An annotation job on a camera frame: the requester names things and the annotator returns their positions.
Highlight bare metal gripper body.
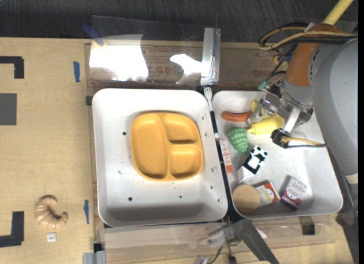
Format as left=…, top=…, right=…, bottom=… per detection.
left=262, top=84, right=314, bottom=125

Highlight yellow banana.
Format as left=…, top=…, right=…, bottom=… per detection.
left=250, top=100, right=267, bottom=116

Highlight yellow mustard bottle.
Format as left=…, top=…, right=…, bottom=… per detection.
left=246, top=113, right=286, bottom=137

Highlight orange sausage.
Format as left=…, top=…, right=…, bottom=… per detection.
left=221, top=110, right=254, bottom=123

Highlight green grapes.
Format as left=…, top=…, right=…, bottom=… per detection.
left=226, top=126, right=250, bottom=155

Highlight black and white carton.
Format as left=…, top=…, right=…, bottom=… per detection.
left=236, top=145, right=269, bottom=184

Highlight red and white packet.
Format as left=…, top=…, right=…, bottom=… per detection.
left=220, top=138, right=234, bottom=174

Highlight white plastic tray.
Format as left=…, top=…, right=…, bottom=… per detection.
left=212, top=90, right=344, bottom=220
left=91, top=88, right=229, bottom=228

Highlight orange and white carton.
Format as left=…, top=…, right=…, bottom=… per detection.
left=254, top=180, right=282, bottom=208

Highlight purple and white carton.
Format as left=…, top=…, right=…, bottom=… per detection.
left=279, top=175, right=309, bottom=211

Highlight tan round biscuit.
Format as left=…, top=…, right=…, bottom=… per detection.
left=231, top=184, right=261, bottom=216

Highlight orange divided plate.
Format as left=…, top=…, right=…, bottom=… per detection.
left=130, top=111, right=205, bottom=182

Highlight yellow pole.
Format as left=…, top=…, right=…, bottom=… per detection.
left=323, top=0, right=359, bottom=26

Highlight tan croissant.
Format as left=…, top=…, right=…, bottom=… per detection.
left=34, top=194, right=69, bottom=231

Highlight black cylinder on white bracket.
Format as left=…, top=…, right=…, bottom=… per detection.
left=270, top=108, right=303, bottom=149

